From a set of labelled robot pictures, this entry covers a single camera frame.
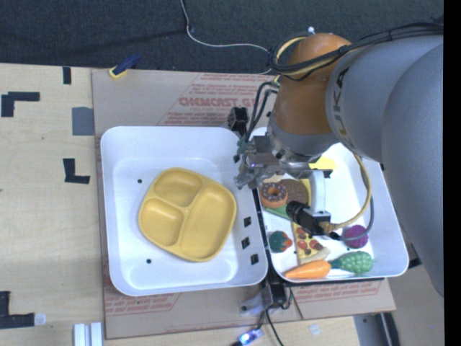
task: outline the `blue light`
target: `blue light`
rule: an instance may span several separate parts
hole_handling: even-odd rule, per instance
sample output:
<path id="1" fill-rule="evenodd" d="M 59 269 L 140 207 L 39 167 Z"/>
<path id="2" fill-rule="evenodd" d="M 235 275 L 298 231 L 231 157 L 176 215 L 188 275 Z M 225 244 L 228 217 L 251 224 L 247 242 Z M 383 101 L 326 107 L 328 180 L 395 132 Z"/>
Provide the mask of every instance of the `blue light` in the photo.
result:
<path id="1" fill-rule="evenodd" d="M 240 336 L 240 342 L 243 344 L 243 345 L 246 345 L 247 341 L 250 340 L 250 335 L 248 333 L 243 333 L 241 336 Z"/>

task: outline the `white tray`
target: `white tray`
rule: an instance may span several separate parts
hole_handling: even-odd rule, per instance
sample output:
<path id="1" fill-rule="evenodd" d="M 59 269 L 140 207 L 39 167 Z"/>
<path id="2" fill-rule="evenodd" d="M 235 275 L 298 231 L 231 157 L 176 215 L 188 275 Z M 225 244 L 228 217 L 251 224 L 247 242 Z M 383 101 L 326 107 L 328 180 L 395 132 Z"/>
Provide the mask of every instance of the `white tray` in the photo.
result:
<path id="1" fill-rule="evenodd" d="M 262 136 L 266 128 L 258 128 L 253 136 Z M 325 178 L 323 188 L 323 205 L 325 210 L 331 214 L 331 222 L 341 223 L 355 216 L 365 201 L 367 191 L 362 182 L 360 169 L 352 152 L 337 143 L 330 147 L 324 157 L 333 160 L 336 164 L 335 170 L 329 178 Z M 369 252 L 375 260 L 372 270 L 363 274 L 355 275 L 339 269 L 332 269 L 330 273 L 321 279 L 296 280 L 286 278 L 284 273 L 297 266 L 295 253 L 295 241 L 293 239 L 291 223 L 285 218 L 268 213 L 263 209 L 263 220 L 266 234 L 273 231 L 284 231 L 293 240 L 293 246 L 281 253 L 271 253 L 271 260 L 276 272 L 280 277 L 292 283 L 322 283 L 342 280 L 372 279 L 395 277 L 403 274 L 408 267 L 408 252 L 403 240 L 402 232 L 390 200 L 389 192 L 385 184 L 382 170 L 379 163 L 370 160 L 363 160 L 372 185 L 372 196 L 375 207 L 375 219 L 371 231 L 368 233 L 369 241 L 360 250 Z M 370 209 L 353 224 L 367 226 L 370 218 Z M 317 240 L 331 250 L 326 260 L 333 260 L 346 254 L 356 251 L 348 250 L 344 242 L 334 241 L 330 238 L 317 236 Z"/>
<path id="2" fill-rule="evenodd" d="M 233 178 L 237 136 L 215 127 L 115 127 L 101 139 L 109 273 L 129 296 L 253 285 L 264 279 L 267 256 L 252 192 Z M 165 169 L 181 167 L 227 187 L 237 216 L 224 247 L 208 262 L 188 262 L 150 243 L 138 227 L 143 198 Z M 244 224 L 245 218 L 251 224 Z"/>

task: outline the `toy carrot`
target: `toy carrot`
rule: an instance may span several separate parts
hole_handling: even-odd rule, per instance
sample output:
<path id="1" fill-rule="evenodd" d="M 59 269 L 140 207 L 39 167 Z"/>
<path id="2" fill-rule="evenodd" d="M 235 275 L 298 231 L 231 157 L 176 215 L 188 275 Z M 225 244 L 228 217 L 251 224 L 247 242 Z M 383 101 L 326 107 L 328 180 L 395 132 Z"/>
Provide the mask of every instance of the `toy carrot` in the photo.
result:
<path id="1" fill-rule="evenodd" d="M 296 279 L 322 278 L 330 272 L 330 269 L 331 264 L 326 260 L 313 260 L 288 270 L 285 277 Z"/>

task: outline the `yellow divided plate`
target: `yellow divided plate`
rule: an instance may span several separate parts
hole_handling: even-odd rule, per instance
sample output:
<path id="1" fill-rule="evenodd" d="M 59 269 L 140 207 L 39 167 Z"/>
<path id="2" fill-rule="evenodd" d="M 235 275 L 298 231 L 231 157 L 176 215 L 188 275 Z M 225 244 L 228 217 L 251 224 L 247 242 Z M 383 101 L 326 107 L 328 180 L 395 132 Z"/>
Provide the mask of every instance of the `yellow divided plate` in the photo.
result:
<path id="1" fill-rule="evenodd" d="M 196 172 L 170 168 L 149 187 L 138 224 L 158 247 L 204 262 L 223 248 L 236 213 L 236 199 L 227 188 Z"/>

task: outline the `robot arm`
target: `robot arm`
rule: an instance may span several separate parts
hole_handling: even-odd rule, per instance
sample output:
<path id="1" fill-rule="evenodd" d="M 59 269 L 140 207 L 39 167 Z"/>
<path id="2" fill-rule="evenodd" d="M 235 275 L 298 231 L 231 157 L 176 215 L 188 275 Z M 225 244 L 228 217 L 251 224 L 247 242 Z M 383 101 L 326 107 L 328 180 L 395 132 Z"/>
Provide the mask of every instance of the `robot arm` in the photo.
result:
<path id="1" fill-rule="evenodd" d="M 275 49 L 271 66 L 282 80 L 274 109 L 267 133 L 241 149 L 236 184 L 255 188 L 285 173 L 307 178 L 309 164 L 338 142 L 379 162 L 400 226 L 443 296 L 443 25 L 355 44 L 294 35 Z"/>

